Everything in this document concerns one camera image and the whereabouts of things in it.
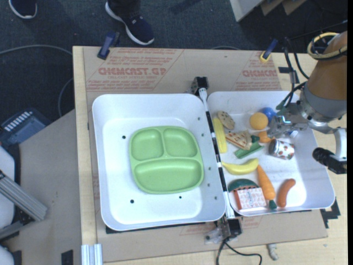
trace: wooden table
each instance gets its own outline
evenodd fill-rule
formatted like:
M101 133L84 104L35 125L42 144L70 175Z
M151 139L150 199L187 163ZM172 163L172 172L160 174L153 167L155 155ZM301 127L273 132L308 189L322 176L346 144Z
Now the wooden table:
M217 57L222 56L223 51L212 52ZM272 59L276 68L286 66L283 54L272 54ZM303 70L309 74L315 67L316 61L308 55L299 55L299 61ZM78 171L79 171L79 192L81 209L81 232L82 244L94 245L98 243L96 216L94 208L94 192L92 179L92 165L90 153L89 131L87 129L88 109L87 92L85 82L84 48L75 46L73 48L74 62L74 88L76 100L76 125L77 125L77 146L78 146ZM289 78L278 74L280 85L283 90L290 90ZM346 126L346 117L332 123L332 126ZM323 135L314 132L318 146L335 151L335 140L333 135ZM276 264L347 264L347 176L336 175L329 172L331 182L336 192L336 199L340 208L341 215L336 220L329 220L327 238L316 240L305 240L297 242L285 242L277 244L277 254L279 259ZM272 262L266 246L252 246L238 249L244 253L259 253L263 257L263 263ZM109 264L215 264L216 251L203 251L198 253L188 253L182 255L172 255L164 257L153 257L144 259L134 259L129 261L109 262ZM223 250L220 264L257 264L258 257L235 256L230 250Z

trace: white shoe sole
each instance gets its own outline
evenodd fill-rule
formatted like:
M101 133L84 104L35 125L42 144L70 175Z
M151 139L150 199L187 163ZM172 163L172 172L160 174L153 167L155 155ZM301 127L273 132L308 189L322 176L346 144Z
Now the white shoe sole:
M122 22L125 25L125 30L127 33L127 36L135 43L138 43L140 45L149 45L152 42L154 42L154 38L151 39L149 42L145 43L142 42L141 40L138 40L136 37L134 37L134 35L130 32L129 28L127 27L127 25L125 24L125 22L116 14L114 14L114 12L109 8L108 2L106 2L105 4L105 11L107 12L108 15L110 15L113 19Z
M37 15L37 4L35 5L35 12L34 12L34 15L21 15L19 12L16 11L16 9L12 6L11 4L11 0L9 0L9 5L10 5L10 8L12 10L12 12L14 12L14 14L17 16L17 17L20 17L22 19L25 19L25 20L29 20L29 19L33 19L36 15Z

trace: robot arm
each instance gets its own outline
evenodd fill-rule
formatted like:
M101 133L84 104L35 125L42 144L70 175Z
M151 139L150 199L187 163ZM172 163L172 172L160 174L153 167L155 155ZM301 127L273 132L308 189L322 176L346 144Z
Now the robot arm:
M322 54L315 52L314 43L327 36L334 37L325 51ZM346 129L331 128L328 124L347 113L347 32L316 37L309 44L308 53L318 63L308 81L299 86L299 100L288 103L272 118L268 135L283 137L308 127L324 134L334 134L336 153L318 148L313 157L335 173L346 173Z

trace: person's leg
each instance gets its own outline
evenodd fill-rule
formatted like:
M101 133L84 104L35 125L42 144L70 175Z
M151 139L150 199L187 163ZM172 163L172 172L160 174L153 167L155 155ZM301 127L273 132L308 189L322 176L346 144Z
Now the person's leg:
M140 5L141 0L108 0L105 10L113 19L124 23L132 41L149 45L154 41L153 31L141 16Z
M9 0L11 10L22 19L33 19L37 14L36 0Z

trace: shoe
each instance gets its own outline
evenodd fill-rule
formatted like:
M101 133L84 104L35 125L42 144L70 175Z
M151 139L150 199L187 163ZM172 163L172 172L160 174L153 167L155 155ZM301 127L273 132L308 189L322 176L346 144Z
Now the shoe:
M141 15L132 18L122 18L109 8L108 2L105 4L105 10L113 19L125 24L126 33L132 41L140 45L149 45L154 42L154 36L151 26Z
M36 0L9 0L11 10L22 19L33 19L37 15Z

